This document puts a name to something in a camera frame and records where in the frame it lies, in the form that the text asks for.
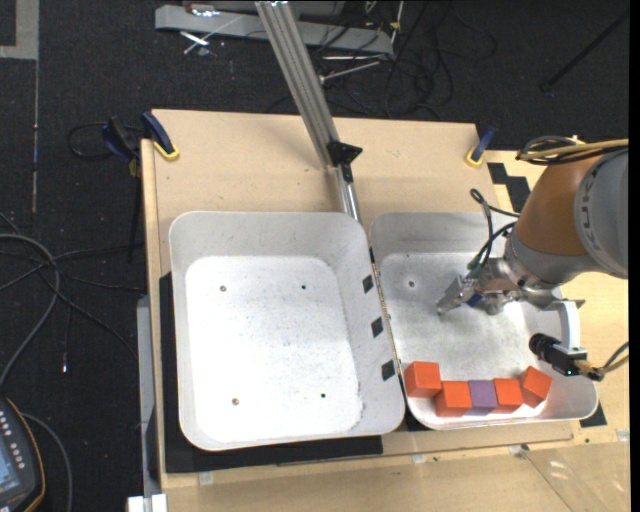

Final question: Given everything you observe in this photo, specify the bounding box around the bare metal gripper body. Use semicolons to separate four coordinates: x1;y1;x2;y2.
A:
468;257;527;304

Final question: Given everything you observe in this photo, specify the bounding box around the white plastic tray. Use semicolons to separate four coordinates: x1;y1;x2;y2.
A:
368;211;600;432
168;210;407;452

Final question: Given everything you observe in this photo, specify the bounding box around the orange cube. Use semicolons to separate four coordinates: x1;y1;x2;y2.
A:
492;377;525;415
433;380;474;418
518;365;554;409
403;360;444;400

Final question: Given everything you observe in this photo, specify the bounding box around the purple cube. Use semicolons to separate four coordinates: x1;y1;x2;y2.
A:
466;379;500;417

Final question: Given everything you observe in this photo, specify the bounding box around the pale wood board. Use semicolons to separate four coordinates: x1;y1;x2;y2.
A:
141;108;576;491

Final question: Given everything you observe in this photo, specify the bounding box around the black cylinder on white bracket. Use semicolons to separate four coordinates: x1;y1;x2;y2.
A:
528;298;589;378

